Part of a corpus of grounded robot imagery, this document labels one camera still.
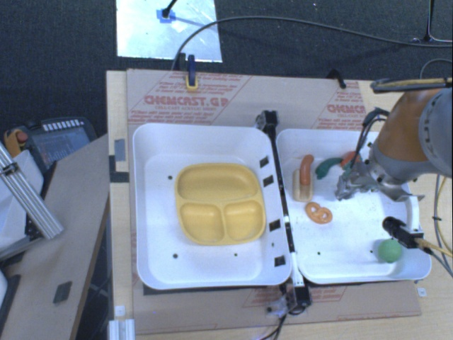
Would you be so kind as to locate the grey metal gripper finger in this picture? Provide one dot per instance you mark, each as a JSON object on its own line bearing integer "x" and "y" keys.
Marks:
{"x": 357, "y": 190}
{"x": 341, "y": 190}

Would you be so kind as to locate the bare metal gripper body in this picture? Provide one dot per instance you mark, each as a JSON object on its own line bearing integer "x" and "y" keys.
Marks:
{"x": 364, "y": 177}

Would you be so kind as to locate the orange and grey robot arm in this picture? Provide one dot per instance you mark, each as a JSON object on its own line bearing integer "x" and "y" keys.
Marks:
{"x": 407, "y": 133}

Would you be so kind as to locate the orange carrot with green top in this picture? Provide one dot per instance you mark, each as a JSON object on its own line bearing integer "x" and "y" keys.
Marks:
{"x": 327, "y": 166}

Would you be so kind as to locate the orange pretzel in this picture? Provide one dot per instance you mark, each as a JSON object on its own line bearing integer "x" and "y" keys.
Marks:
{"x": 318, "y": 214}

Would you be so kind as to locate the red sausage in beige bun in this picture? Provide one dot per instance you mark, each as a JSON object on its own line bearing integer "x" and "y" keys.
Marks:
{"x": 304, "y": 179}

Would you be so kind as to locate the white plastic tray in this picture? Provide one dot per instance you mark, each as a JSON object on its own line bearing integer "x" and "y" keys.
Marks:
{"x": 354, "y": 239}
{"x": 159, "y": 204}

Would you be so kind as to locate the thin black and white rod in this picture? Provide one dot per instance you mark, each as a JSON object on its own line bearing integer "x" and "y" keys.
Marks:
{"x": 283, "y": 197}

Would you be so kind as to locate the green ball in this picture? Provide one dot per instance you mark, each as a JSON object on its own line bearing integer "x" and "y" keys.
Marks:
{"x": 389, "y": 251}

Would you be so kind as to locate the yellow divided plate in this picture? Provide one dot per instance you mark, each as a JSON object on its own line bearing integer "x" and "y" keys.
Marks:
{"x": 216, "y": 190}

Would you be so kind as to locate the brown cardboard board red print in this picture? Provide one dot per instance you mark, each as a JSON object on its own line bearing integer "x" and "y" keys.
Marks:
{"x": 233, "y": 94}

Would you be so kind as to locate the black cylinder on white bracket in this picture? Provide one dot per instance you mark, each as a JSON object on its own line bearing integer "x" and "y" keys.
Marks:
{"x": 400, "y": 230}

